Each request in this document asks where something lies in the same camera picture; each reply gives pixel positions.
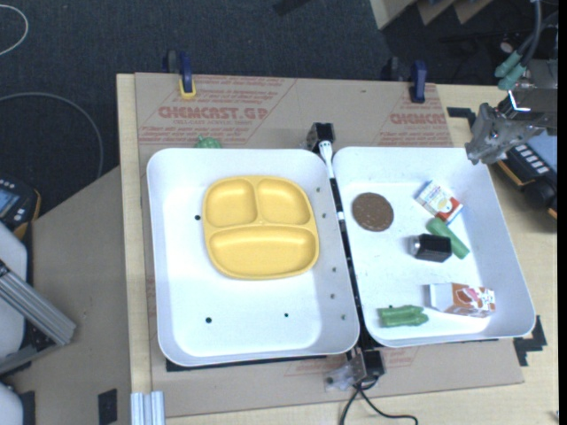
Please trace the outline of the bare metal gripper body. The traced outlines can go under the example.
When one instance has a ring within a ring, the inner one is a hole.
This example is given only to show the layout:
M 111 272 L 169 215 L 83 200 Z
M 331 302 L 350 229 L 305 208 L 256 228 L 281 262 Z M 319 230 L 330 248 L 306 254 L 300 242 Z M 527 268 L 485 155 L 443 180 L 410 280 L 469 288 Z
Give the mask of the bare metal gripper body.
M 498 104 L 509 120 L 535 127 L 557 127 L 557 60 L 532 59 L 520 73 L 517 65 L 498 84 L 507 92 Z

